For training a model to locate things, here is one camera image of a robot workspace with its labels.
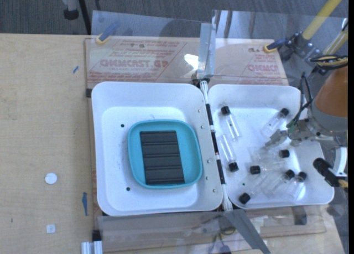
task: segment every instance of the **transparent bottle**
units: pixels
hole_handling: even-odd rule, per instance
[[[277,175],[265,184],[264,193],[267,197],[273,198],[276,195],[282,195],[283,191],[289,186],[290,180],[295,176],[293,170],[288,169],[286,172]]]
[[[307,178],[307,174],[304,172],[299,172],[291,182],[289,183],[288,188],[286,189],[286,194],[288,198],[292,201],[296,201],[301,194],[301,191],[305,187],[305,180]]]
[[[273,133],[286,121],[289,110],[283,108],[281,111],[277,112],[272,116],[271,119],[264,125],[262,129],[262,134],[266,137],[270,137]]]
[[[225,134],[217,138],[218,144],[222,150],[221,157],[224,158],[231,172],[238,171],[238,165],[236,163],[236,154],[231,146],[231,143],[228,141]]]
[[[241,136],[240,128],[235,116],[231,113],[228,106],[223,106],[221,108],[221,114],[222,129],[224,130],[224,134],[229,134],[231,139],[235,141]]]
[[[280,170],[287,163],[290,152],[287,149],[275,151],[267,151],[260,149],[252,154],[253,162],[257,163],[249,168],[251,174],[259,174],[270,170]]]
[[[238,200],[245,205],[249,200],[257,197],[260,193],[263,192],[263,183],[266,177],[258,174],[248,176],[249,184],[246,185],[246,191],[238,197]]]

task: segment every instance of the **black slatted pad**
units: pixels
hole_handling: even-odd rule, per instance
[[[176,131],[141,131],[147,185],[185,183]]]

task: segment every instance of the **white tray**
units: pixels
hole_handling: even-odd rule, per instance
[[[269,140],[261,134],[261,128],[283,107],[290,111],[287,118],[289,122],[299,110],[300,91],[290,86],[215,85],[210,88],[208,95],[216,135],[222,133],[220,108],[225,105],[229,106],[236,116],[242,133],[242,137],[233,144],[239,170],[234,173],[228,171],[227,163],[222,158],[228,196],[235,205],[244,209],[257,209],[327,204],[333,199],[334,188],[330,187],[313,167],[316,158],[324,157],[320,144],[304,141],[300,146],[293,147],[288,139],[279,146],[279,149],[290,151],[287,167],[293,169],[296,174],[303,171],[308,175],[299,198],[296,201],[285,197],[270,199],[260,193],[246,205],[241,204],[238,197],[247,191],[249,180],[252,179],[248,172],[252,161],[249,151],[264,146]]]
[[[222,201],[203,95],[189,84],[102,82],[92,90],[97,200],[108,215],[210,211]],[[202,176],[191,186],[149,189],[137,183],[128,159],[127,133],[144,120],[188,123],[199,140]]]

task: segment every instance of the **wooden table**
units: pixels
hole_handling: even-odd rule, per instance
[[[91,241],[85,38],[0,34],[2,253],[80,253]],[[55,184],[45,182],[48,173],[58,176]],[[323,218],[326,232],[267,239],[272,253],[343,253],[333,218]]]

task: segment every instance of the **black bottle cap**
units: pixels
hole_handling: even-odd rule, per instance
[[[298,178],[299,178],[299,181],[301,180],[301,182],[305,181],[306,177],[308,177],[308,175],[304,172],[299,172],[298,174]]]
[[[247,193],[243,193],[238,199],[241,203],[245,204],[251,199],[251,197]]]
[[[259,165],[253,165],[249,168],[249,172],[251,174],[259,174],[261,173],[261,167]]]
[[[231,111],[230,111],[230,109],[228,108],[228,106],[223,106],[223,107],[221,108],[221,113],[222,113],[223,115],[229,115],[229,114],[231,113]]]
[[[231,172],[236,172],[236,171],[238,171],[238,165],[237,165],[236,162],[230,163],[230,164],[228,165],[228,167],[230,168],[230,171],[231,171]]]
[[[287,172],[285,172],[285,174],[287,175],[287,177],[288,177],[289,179],[291,179],[291,178],[293,178],[293,177],[295,176],[294,171],[291,170],[291,169],[288,169]]]
[[[283,108],[280,112],[285,116],[289,114],[289,110],[287,108]]]
[[[279,156],[281,158],[289,158],[290,152],[289,152],[289,150],[280,150],[279,151]]]

